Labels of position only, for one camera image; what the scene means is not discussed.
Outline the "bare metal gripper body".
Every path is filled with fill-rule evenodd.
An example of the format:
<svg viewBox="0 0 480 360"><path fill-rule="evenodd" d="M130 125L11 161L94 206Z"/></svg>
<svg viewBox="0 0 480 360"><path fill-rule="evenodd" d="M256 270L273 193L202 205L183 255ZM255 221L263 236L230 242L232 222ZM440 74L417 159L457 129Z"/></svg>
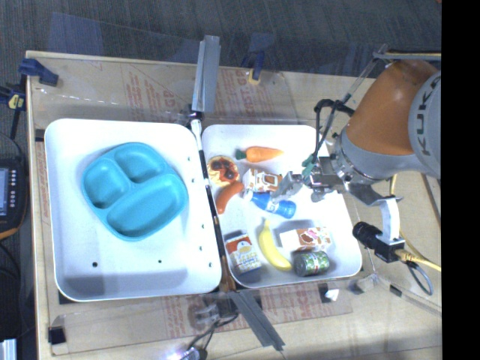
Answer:
<svg viewBox="0 0 480 360"><path fill-rule="evenodd" d="M361 184L363 173L347 156L342 146L335 146L328 156L313 157L313 166L308 174L308 187L313 203L325 199L327 194L348 190L350 184Z"/></svg>

